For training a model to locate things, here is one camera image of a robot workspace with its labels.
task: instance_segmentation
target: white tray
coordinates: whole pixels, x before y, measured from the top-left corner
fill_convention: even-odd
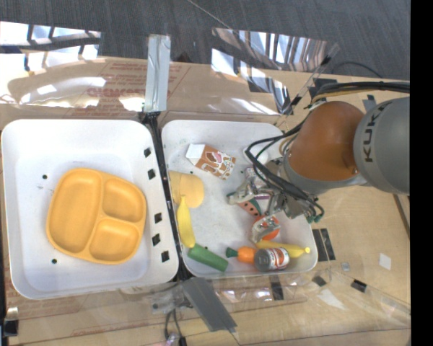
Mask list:
[[[69,296],[166,283],[175,276],[178,253],[165,193],[152,137],[142,124],[16,120],[3,130],[1,147],[11,278],[21,295]],[[48,241],[45,224],[51,196],[63,174],[77,167],[114,174],[143,191],[146,224],[140,247],[129,261],[88,262],[63,254]],[[149,171],[155,177],[150,179]]]
[[[226,122],[209,120],[174,120],[162,130],[162,143],[167,163],[167,170],[193,173],[204,183],[205,198],[197,208],[191,209],[196,242],[210,251],[226,258],[227,247],[238,249],[251,246],[250,232],[255,220],[238,205],[227,202],[227,194],[234,192],[244,181],[244,171],[251,163],[243,154],[244,148],[262,138],[281,135],[281,131],[268,123]],[[190,143],[206,143],[236,158],[235,168],[227,180],[196,168],[186,159],[185,154]],[[268,149],[268,160],[280,157],[276,146]],[[303,254],[292,260],[283,272],[307,272],[318,262],[318,250],[312,235],[310,224],[304,216],[288,219],[284,213],[276,217],[281,223],[281,230],[274,241],[298,244],[311,248],[311,253]],[[196,277],[236,277],[259,275],[254,266],[241,263],[237,258],[227,258],[229,264],[225,272],[201,264],[187,255],[188,249],[181,245],[184,263]]]

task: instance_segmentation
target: cable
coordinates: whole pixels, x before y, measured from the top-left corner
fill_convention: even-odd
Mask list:
[[[284,178],[275,175],[272,173],[267,167],[262,165],[259,162],[258,158],[260,155],[266,151],[269,147],[275,144],[275,142],[284,139],[283,142],[279,145],[279,150],[282,155],[285,155],[289,144],[295,139],[296,134],[302,128],[302,125],[311,114],[313,110],[313,104],[320,99],[325,99],[326,97],[335,97],[341,96],[344,94],[353,94],[359,93],[369,90],[379,90],[379,91],[394,91],[394,92],[410,92],[410,84],[404,82],[373,82],[373,81],[361,81],[361,82],[349,82],[349,83],[341,83],[341,84],[325,84],[321,88],[319,88],[316,95],[311,99],[310,111],[305,119],[296,125],[294,128],[283,134],[282,136],[276,136],[271,138],[264,138],[262,140],[258,140],[252,142],[247,149],[245,150],[245,154],[249,158],[249,160],[253,163],[253,168],[255,173],[269,186],[269,187],[277,187],[281,190],[281,193],[293,197],[295,200],[300,200],[305,203],[304,213],[307,216],[309,222],[316,221],[318,222],[325,214],[325,211],[321,205],[317,203],[317,198],[314,195],[311,195],[302,189],[298,188],[296,185],[291,182],[285,180]],[[268,143],[265,145],[257,155],[253,155],[251,153],[251,148],[260,143]]]
[[[337,64],[336,66],[334,66],[331,69],[331,74],[333,74],[335,72],[335,70],[341,66],[345,66],[346,64],[351,64],[354,66],[361,66],[362,68],[366,68],[368,71],[372,72],[373,74],[375,74],[375,76],[379,77],[379,78],[383,78],[381,75],[378,74],[378,72],[374,71],[372,68],[370,68],[369,66],[366,66],[365,64],[362,63],[358,63],[356,61],[342,61],[341,63]]]
[[[365,91],[394,91],[394,92],[410,92],[410,84],[403,82],[349,82],[341,84],[324,84],[319,88],[316,95],[311,99],[311,105],[324,97],[335,97],[344,94],[355,94]]]
[[[210,17],[212,17],[213,19],[215,19],[217,22],[219,22],[221,25],[223,25],[224,27],[226,27],[228,30],[230,30],[231,28],[224,23],[222,20],[220,20],[218,17],[215,17],[211,12],[206,11],[204,8],[202,8],[201,6],[199,6],[198,4],[196,4],[194,1],[192,0],[186,0],[188,3],[194,5],[197,9],[200,9],[201,11],[203,11],[205,14],[209,15]]]
[[[307,117],[300,122],[298,125],[296,125],[294,128],[286,132],[285,134],[281,136],[275,136],[270,138],[264,138],[263,140],[258,140],[253,143],[251,143],[246,151],[245,154],[249,158],[249,160],[253,163],[253,169],[255,173],[269,186],[269,187],[277,187],[281,190],[281,193],[285,195],[289,195],[293,197],[295,200],[302,200],[307,204],[307,213],[314,219],[315,221],[318,221],[318,219],[322,218],[325,211],[324,209],[316,202],[315,198],[307,194],[305,191],[301,190],[297,186],[293,185],[291,182],[286,181],[285,179],[281,178],[280,176],[275,175],[272,173],[268,168],[266,168],[262,163],[259,162],[258,158],[260,155],[269,147],[275,144],[275,142],[280,141],[283,138],[289,138],[291,136],[294,136],[296,133],[299,132],[301,129],[303,123],[306,121]],[[251,148],[255,145],[258,145],[259,143],[268,143],[265,145],[256,156],[254,156],[251,153]]]
[[[167,316],[165,317],[165,328],[164,328],[164,336],[165,336],[165,341],[168,340],[168,338],[170,337],[170,334],[168,333],[168,322],[170,321],[170,317],[172,316],[172,312],[173,311],[169,311],[167,313]]]
[[[178,325],[178,320],[176,319],[176,308],[173,309],[173,319],[175,320],[176,329],[178,330],[178,334],[180,337],[183,336],[183,333],[181,333],[180,326]]]

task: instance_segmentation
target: black square hole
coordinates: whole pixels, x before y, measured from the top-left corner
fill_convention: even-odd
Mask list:
[[[153,169],[150,169],[147,171],[147,176],[149,177],[149,179],[153,179],[154,177],[156,177],[156,172],[154,172]]]
[[[155,236],[152,237],[152,245],[156,246],[158,243],[160,242],[160,235],[156,234]]]
[[[366,292],[367,285],[364,282],[361,282],[360,280],[354,280],[351,286],[352,288],[355,288],[358,291],[361,291],[363,293]]]
[[[320,275],[315,276],[311,281],[316,283],[319,287],[323,287],[327,284],[327,282],[324,281],[324,278],[322,278]]]
[[[167,260],[169,260],[170,256],[168,254],[168,251],[164,251],[162,253],[162,262],[166,262]]]

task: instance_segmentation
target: black cable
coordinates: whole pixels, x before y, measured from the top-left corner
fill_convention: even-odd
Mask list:
[[[164,336],[165,336],[165,341],[168,340],[168,337],[170,337],[170,334],[168,333],[168,322],[170,321],[170,317],[172,316],[172,312],[173,311],[169,311],[167,313],[167,316],[165,317],[165,328],[164,328]]]
[[[351,64],[351,65],[354,65],[354,66],[361,66],[362,68],[366,68],[368,71],[370,71],[373,74],[375,74],[375,76],[377,76],[379,78],[383,78],[381,75],[378,74],[378,72],[374,71],[374,69],[370,68],[369,66],[366,66],[365,64],[358,63],[357,61],[342,61],[341,63],[337,64],[336,66],[334,66],[331,69],[331,74],[333,74],[337,68],[340,68],[341,66],[345,66],[347,64]]]
[[[178,345],[179,346],[187,346],[188,343],[186,342],[186,338],[180,337],[180,339],[178,340]]]
[[[311,104],[323,99],[324,97],[338,96],[342,94],[354,93],[354,92],[364,92],[364,91],[394,91],[409,93],[411,91],[411,85],[404,82],[349,82],[349,83],[333,83],[324,84],[319,88],[318,92],[311,99]]]
[[[264,152],[269,146],[272,146],[275,142],[277,142],[283,138],[293,136],[295,133],[299,132],[299,130],[301,129],[302,124],[305,120],[306,120],[306,118],[301,123],[299,123],[296,127],[292,128],[290,131],[286,132],[284,135],[270,137],[270,138],[264,138],[263,140],[258,140],[258,141],[251,143],[247,147],[245,154],[247,155],[249,160],[252,161],[255,173],[259,177],[260,177],[260,175],[258,173],[258,169],[260,170],[261,173],[263,173],[266,176],[267,179],[269,179],[272,183],[274,183],[284,194],[292,196],[294,199],[297,199],[297,200],[304,200],[310,206],[315,206],[318,209],[320,209],[322,212],[324,212],[324,210],[305,191],[299,189],[297,186],[286,181],[285,179],[271,173],[271,171],[268,168],[266,168],[264,165],[262,165],[262,163],[260,163],[258,160],[258,157],[261,155],[261,153]],[[255,145],[258,145],[259,143],[265,143],[265,142],[269,142],[269,144],[267,146],[265,146],[264,148],[262,148],[262,150],[257,154],[257,156],[254,156],[250,152],[252,147],[254,147]]]
[[[268,143],[265,147],[263,147],[261,150],[260,150],[260,152],[258,152],[258,154],[255,156],[255,158],[258,160],[258,158],[260,157],[260,155],[264,152],[264,151],[266,151],[266,149],[268,149],[270,146],[272,146],[273,144],[275,144],[275,142],[277,142],[278,141],[278,136],[277,137],[273,137],[273,140],[270,142],[270,143]],[[266,179],[262,174],[261,174],[261,172],[258,170],[258,168],[256,167],[256,165],[253,165],[253,171],[255,172],[255,174],[258,176],[258,178],[260,178],[263,182],[265,182],[265,184],[268,186],[268,187],[273,187],[273,185],[269,182],[269,180],[268,179]]]
[[[319,211],[320,211],[319,216],[324,216],[324,215],[325,215],[324,208],[323,208],[321,205],[319,205],[318,203],[316,203],[315,200],[313,200],[312,204],[313,204],[316,208],[319,209]]]
[[[180,337],[182,337],[183,334],[181,333],[180,326],[178,325],[178,320],[176,319],[176,308],[173,309],[173,320],[175,320],[175,325],[176,325],[176,329],[178,330],[178,334],[180,335]]]

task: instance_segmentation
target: orange toy object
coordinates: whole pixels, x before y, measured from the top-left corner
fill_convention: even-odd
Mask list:
[[[228,247],[226,249],[226,257],[236,257],[240,262],[253,264],[256,252],[257,249],[249,246],[242,246],[237,251]]]
[[[259,220],[264,219],[265,217],[266,216],[261,216],[253,224],[256,224]],[[276,223],[276,225],[279,225],[279,220],[275,216],[271,216],[270,219],[273,219],[273,221]],[[266,222],[263,222],[262,226],[265,226],[266,228],[268,228],[268,224]],[[275,229],[274,231],[267,234],[266,236],[263,236],[262,239],[264,239],[266,241],[270,241],[279,234],[279,231],[280,231],[280,229]]]
[[[50,243],[72,257],[101,264],[132,258],[143,236],[146,198],[133,183],[94,169],[65,173],[48,211]]]

